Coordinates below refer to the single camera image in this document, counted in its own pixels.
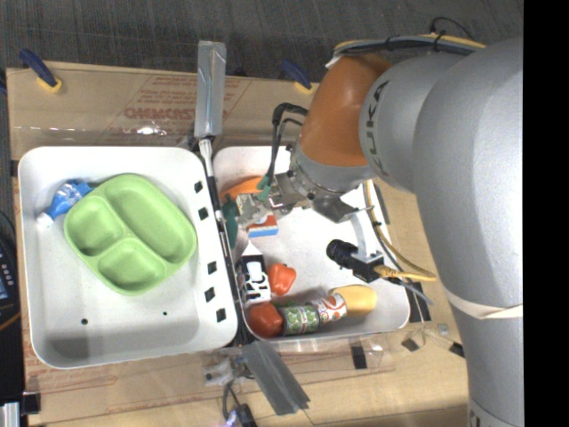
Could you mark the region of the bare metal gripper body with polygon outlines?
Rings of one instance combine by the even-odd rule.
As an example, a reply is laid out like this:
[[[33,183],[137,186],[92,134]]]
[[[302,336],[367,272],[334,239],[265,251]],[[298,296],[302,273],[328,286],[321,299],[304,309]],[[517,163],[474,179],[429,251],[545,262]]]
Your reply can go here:
[[[256,200],[273,214],[289,214],[294,208],[310,208],[319,190],[311,183],[304,183],[295,171],[278,173],[269,178],[263,176],[257,188]]]

